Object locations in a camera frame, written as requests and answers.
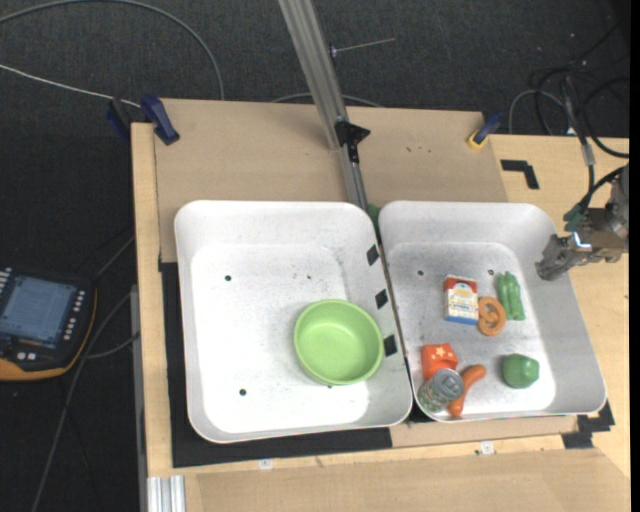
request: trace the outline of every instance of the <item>green plate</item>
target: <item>green plate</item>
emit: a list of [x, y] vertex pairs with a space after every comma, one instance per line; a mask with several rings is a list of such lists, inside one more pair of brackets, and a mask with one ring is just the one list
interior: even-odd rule
[[294, 331], [296, 355], [305, 372], [327, 385], [362, 382], [380, 367], [382, 334], [359, 306], [328, 299], [307, 306]]

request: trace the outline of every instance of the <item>white cable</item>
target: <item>white cable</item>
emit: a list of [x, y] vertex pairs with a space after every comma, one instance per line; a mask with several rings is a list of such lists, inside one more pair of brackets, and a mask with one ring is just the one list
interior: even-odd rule
[[[0, 64], [0, 69], [4, 69], [5, 71], [9, 71], [11, 73], [15, 73], [16, 75], [20, 75], [24, 78], [29, 78], [31, 80], [35, 80], [36, 82], [41, 82], [47, 85], [53, 85], [54, 87], [59, 87], [61, 89], [65, 89], [67, 91], [79, 92], [81, 94], [88, 94], [89, 96], [95, 96], [97, 98], [104, 98], [107, 100], [111, 100], [113, 96], [109, 96], [107, 94], [102, 94], [99, 92], [87, 91], [86, 89], [80, 89], [79, 87], [72, 87], [70, 85], [61, 84], [58, 82], [54, 82], [52, 80], [47, 80], [46, 78], [40, 78], [39, 76], [30, 75], [29, 73], [25, 73], [24, 71], [20, 71], [19, 69], [11, 68], [9, 66], [5, 66], [4, 64]], [[126, 103], [127, 105], [131, 105], [132, 107], [140, 108], [140, 105], [129, 100], [120, 100], [122, 103]]]

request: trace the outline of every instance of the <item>black bracket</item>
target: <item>black bracket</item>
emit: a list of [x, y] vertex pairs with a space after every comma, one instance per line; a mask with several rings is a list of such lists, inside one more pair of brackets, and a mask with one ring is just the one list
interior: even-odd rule
[[536, 173], [526, 160], [500, 160], [500, 163], [503, 171], [523, 172], [524, 179], [527, 180], [527, 186], [530, 189], [538, 190], [540, 188]]
[[578, 415], [578, 431], [571, 434], [561, 434], [564, 447], [569, 448], [593, 448], [591, 437], [593, 432], [610, 432], [611, 426], [616, 422], [611, 413], [611, 407], [607, 400], [604, 407], [598, 411], [598, 416], [588, 417], [584, 414]]
[[349, 160], [354, 164], [359, 164], [358, 144], [371, 133], [371, 130], [356, 126], [348, 121], [338, 121], [335, 125], [335, 130], [340, 145], [347, 145]]

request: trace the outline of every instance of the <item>wooden table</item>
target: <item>wooden table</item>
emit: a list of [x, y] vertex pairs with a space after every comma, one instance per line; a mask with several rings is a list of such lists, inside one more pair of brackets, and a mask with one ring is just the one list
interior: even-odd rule
[[[196, 196], [211, 198], [306, 200], [320, 194], [326, 200], [344, 200], [345, 193], [341, 171], [323, 147], [319, 124], [317, 130], [314, 125], [313, 107], [186, 100], [165, 100], [165, 105], [181, 132], [181, 143], [189, 141], [180, 150], [185, 151], [183, 154], [172, 156], [172, 146], [162, 146], [150, 125], [135, 124], [132, 131], [146, 473], [162, 478], [183, 475], [188, 512], [377, 511], [426, 505], [434, 509], [446, 506], [448, 510], [468, 510], [470, 506], [473, 510], [630, 509], [626, 255], [616, 264], [600, 263], [570, 271], [616, 420], [611, 432], [594, 434], [595, 448], [564, 448], [559, 434], [577, 430], [573, 416], [461, 424], [403, 423], [391, 428], [393, 448], [388, 450], [275, 459], [270, 461], [269, 470], [261, 470], [258, 461], [174, 468], [158, 257], [161, 253], [171, 261], [173, 250], [163, 216], [170, 219], [172, 209], [190, 197], [180, 196], [180, 182], [191, 180], [190, 186], [198, 189]], [[369, 128], [374, 125], [374, 133], [376, 128], [378, 133], [383, 132], [383, 136], [361, 146], [369, 200], [380, 206], [394, 198], [508, 198], [541, 207], [561, 233], [562, 214], [587, 187], [580, 147], [571, 137], [495, 135], [488, 146], [471, 154], [464, 153], [470, 151], [464, 139], [482, 123], [478, 113], [362, 107], [349, 112], [353, 122]], [[265, 135], [269, 144], [261, 139], [255, 145], [247, 144], [246, 139], [234, 135], [239, 126], [260, 127], [261, 123], [274, 122], [273, 130]], [[279, 137], [287, 141], [293, 138], [287, 146], [290, 152], [274, 153], [270, 144], [277, 144]], [[606, 142], [628, 151], [626, 140]], [[300, 198], [296, 197], [300, 187], [291, 183], [298, 175], [290, 171], [305, 157], [315, 157], [308, 159], [315, 170], [304, 177], [314, 187], [311, 191], [303, 189], [306, 197]], [[247, 184], [247, 176], [242, 173], [259, 176], [261, 170], [266, 172], [265, 158], [280, 159], [284, 182], [290, 186], [267, 187], [265, 192], [264, 187]], [[596, 158], [598, 177], [624, 163], [600, 151], [596, 151]], [[521, 173], [500, 172], [501, 159], [527, 160], [535, 169], [540, 190], [528, 189]], [[166, 175], [159, 179], [158, 172], [167, 172], [167, 162], [169, 171], [175, 168], [177, 180], [169, 186], [175, 190], [163, 193], [159, 188], [167, 186], [167, 179]], [[418, 174], [416, 169], [422, 167], [425, 172]], [[474, 167], [484, 171], [474, 176]], [[198, 169], [214, 169], [220, 179], [199, 182]], [[467, 172], [466, 181], [475, 192], [465, 196], [460, 176]], [[592, 205], [604, 205], [609, 193], [608, 187], [604, 188]], [[167, 205], [171, 203], [167, 194], [180, 197], [175, 204]], [[478, 456], [480, 441], [487, 440], [492, 441], [496, 454]]]

